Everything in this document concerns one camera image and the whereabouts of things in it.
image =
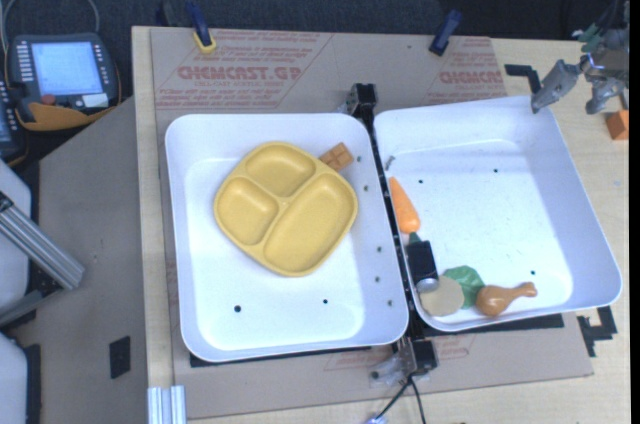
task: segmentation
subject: blue clamp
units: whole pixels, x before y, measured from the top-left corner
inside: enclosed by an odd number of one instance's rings
[[[198,45],[198,48],[204,54],[213,52],[216,48],[216,42],[209,33],[209,27],[207,26],[202,11],[198,5],[193,1],[187,1],[186,3],[187,13],[191,17],[191,23],[193,24],[194,32],[193,38]]]
[[[429,50],[438,56],[442,56],[447,45],[449,45],[449,37],[453,34],[461,21],[462,14],[458,10],[451,10],[447,13],[444,18],[444,22],[438,28],[436,36],[429,46]]]

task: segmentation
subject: yellow plate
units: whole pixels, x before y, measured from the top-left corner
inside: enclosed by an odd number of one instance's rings
[[[317,269],[358,212],[351,185],[308,152],[264,143],[245,156],[213,203],[223,232],[263,266],[285,276]]]

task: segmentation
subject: orange carrot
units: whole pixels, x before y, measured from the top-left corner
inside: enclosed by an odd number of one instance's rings
[[[389,190],[400,232],[405,234],[417,232],[420,228],[420,218],[407,193],[395,177],[389,178]]]

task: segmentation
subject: wooden table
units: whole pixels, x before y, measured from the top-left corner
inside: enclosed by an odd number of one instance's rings
[[[149,27],[133,28],[133,75],[136,134],[139,161],[142,260],[144,275],[147,372],[150,387],[174,384],[171,333],[166,284],[165,245],[161,191],[158,177],[153,71]],[[542,78],[559,58],[576,62],[579,44],[560,41],[492,40],[509,94],[529,92],[525,79],[507,76],[504,64],[530,65]],[[589,195],[596,215],[623,273],[622,296],[612,305],[618,327],[614,340],[598,343],[593,359],[595,375],[553,382],[516,384],[492,388],[445,392],[423,396],[430,424],[467,422],[558,422],[580,424],[630,422],[629,331],[629,145],[612,141],[607,112],[619,109],[616,100],[607,111],[587,115],[584,105],[590,85],[580,80],[554,114]],[[593,324],[597,324],[594,315]],[[227,423],[359,423],[380,411],[388,402],[369,400],[339,405],[282,410],[259,414],[193,420],[202,424]],[[419,422],[413,397],[402,397],[388,412],[390,422]]]

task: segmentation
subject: green leaf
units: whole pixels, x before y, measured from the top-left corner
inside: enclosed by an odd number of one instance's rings
[[[459,266],[457,268],[447,269],[444,276],[453,278],[462,286],[464,293],[464,304],[462,308],[471,308],[476,303],[478,291],[485,286],[478,272],[469,266]]]

